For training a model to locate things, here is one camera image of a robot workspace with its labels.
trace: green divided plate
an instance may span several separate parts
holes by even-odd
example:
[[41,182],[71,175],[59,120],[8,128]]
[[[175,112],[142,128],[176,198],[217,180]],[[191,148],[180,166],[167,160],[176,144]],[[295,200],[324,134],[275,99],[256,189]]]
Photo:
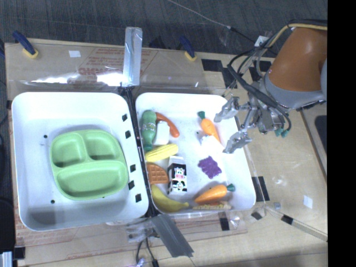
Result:
[[128,181],[119,142],[103,130],[63,133],[51,144],[51,166],[59,191],[72,200],[119,192]]

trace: yellow clamp tip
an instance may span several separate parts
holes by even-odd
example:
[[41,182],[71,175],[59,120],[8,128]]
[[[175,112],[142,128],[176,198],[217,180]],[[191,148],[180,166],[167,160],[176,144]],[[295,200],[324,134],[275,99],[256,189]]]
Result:
[[188,51],[184,53],[185,57],[188,58],[190,61],[195,61],[196,60],[196,55],[194,57],[191,57]]
[[22,49],[22,52],[32,59],[35,59],[38,56],[38,50],[34,49],[34,51],[35,53],[32,55],[25,48]]

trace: purple toy grapes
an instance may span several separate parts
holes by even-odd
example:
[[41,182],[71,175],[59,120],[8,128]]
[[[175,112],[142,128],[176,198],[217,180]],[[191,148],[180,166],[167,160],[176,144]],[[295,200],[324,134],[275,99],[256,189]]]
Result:
[[200,167],[210,179],[221,173],[221,169],[218,167],[217,162],[212,159],[211,156],[200,160],[198,167]]

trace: teal connector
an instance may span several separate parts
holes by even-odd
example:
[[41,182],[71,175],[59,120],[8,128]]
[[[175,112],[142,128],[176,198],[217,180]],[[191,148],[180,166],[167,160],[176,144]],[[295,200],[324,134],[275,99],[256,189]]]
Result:
[[276,134],[276,136],[280,136],[280,134],[283,132],[282,128],[278,128],[274,131],[274,133]]
[[289,131],[285,130],[281,133],[282,137],[285,138],[288,135]]

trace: dark gray fabric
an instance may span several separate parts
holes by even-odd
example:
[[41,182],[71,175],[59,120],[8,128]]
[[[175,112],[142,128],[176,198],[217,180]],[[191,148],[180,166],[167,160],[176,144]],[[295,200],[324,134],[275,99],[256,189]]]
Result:
[[[142,28],[144,47],[160,36],[167,48],[176,49],[183,34],[196,51],[235,55],[251,49],[259,35],[275,33],[291,19],[327,19],[328,13],[328,0],[172,1],[217,23],[167,0],[0,0],[0,38],[13,42],[12,32],[18,30],[32,38],[123,45],[125,28],[133,26]],[[284,40],[278,40],[274,52]],[[5,79],[0,60],[0,120],[7,112]],[[0,125],[7,160],[0,171],[0,197],[12,200],[7,129],[5,120]]]

